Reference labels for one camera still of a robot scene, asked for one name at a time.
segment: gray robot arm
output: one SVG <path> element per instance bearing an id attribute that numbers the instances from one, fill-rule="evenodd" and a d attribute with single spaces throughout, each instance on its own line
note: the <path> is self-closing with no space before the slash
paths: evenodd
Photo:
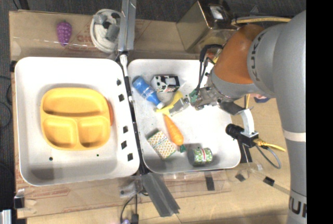
<path id="1" fill-rule="evenodd" d="M 307 223 L 305 31 L 306 11 L 265 30 L 240 28 L 191 102 L 196 109 L 217 105 L 235 115 L 244 109 L 234 101 L 246 94 L 276 98 L 290 160 L 288 224 Z"/>
<path id="2" fill-rule="evenodd" d="M 264 30 L 249 50 L 254 84 L 275 96 L 290 160 L 288 224 L 306 223 L 306 11 Z"/>

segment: white container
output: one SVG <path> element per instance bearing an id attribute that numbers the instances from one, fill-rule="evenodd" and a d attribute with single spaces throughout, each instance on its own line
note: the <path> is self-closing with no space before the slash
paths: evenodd
<path id="1" fill-rule="evenodd" d="M 127 177 L 137 172 L 139 156 L 131 112 L 123 72 L 116 62 L 27 57 L 17 62 L 15 80 L 20 171 L 26 182 L 43 186 Z M 41 100 L 47 91 L 57 87 L 91 88 L 111 103 L 114 121 L 105 145 L 93 150 L 66 151 L 55 149 L 44 140 Z"/>
<path id="2" fill-rule="evenodd" d="M 150 83 L 154 75 L 177 75 L 184 82 L 179 91 L 185 96 L 198 85 L 199 61 L 138 59 L 129 64 L 128 72 L 131 82 L 135 77 L 142 76 L 147 83 Z M 206 79 L 204 77 L 201 86 L 205 84 Z M 168 134 L 163 116 L 161 113 L 156 113 L 154 104 L 141 97 L 135 88 L 132 88 L 132 94 L 143 159 L 152 172 L 164 174 L 226 169 L 239 164 L 240 150 L 237 140 L 233 140 L 225 132 L 226 126 L 232 122 L 231 116 L 218 107 L 205 107 L 203 110 L 196 111 L 189 106 L 172 116 L 172 120 L 184 135 L 184 145 L 187 148 L 211 149 L 213 153 L 211 164 L 193 167 L 187 159 L 187 153 L 179 151 L 163 161 L 147 142 L 147 137 L 156 129 Z M 168 104 L 173 93 L 157 93 L 157 95 L 162 102 Z"/>

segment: yellow divided tray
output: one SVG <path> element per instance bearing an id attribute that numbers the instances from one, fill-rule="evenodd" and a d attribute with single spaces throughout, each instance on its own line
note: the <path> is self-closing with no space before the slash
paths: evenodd
<path id="1" fill-rule="evenodd" d="M 110 137 L 113 110 L 89 88 L 54 88 L 41 103 L 41 126 L 47 143 L 61 150 L 90 150 Z"/>

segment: orange carrot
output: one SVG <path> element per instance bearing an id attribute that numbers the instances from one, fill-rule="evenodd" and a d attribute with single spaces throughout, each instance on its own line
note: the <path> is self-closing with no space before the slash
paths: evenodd
<path id="1" fill-rule="evenodd" d="M 186 148 L 183 145 L 184 137 L 181 133 L 181 131 L 178 129 L 178 127 L 174 124 L 174 122 L 165 114 L 163 114 L 164 121 L 166 128 L 168 130 L 170 139 L 173 143 L 175 143 L 177 146 L 181 147 L 181 152 L 186 151 Z"/>

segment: small box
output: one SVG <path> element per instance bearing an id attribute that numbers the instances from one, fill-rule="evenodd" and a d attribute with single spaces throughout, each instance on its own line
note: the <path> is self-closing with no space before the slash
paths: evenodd
<path id="1" fill-rule="evenodd" d="M 176 23 L 184 49 L 200 53 L 207 44 L 224 45 L 236 27 L 233 15 L 224 0 L 197 0 Z"/>
<path id="2" fill-rule="evenodd" d="M 158 131 L 150 136 L 147 141 L 162 160 L 167 159 L 177 151 L 175 146 L 162 131 Z"/>
<path id="3" fill-rule="evenodd" d="M 176 75 L 155 75 L 150 84 L 158 93 L 176 92 L 181 86 Z"/>

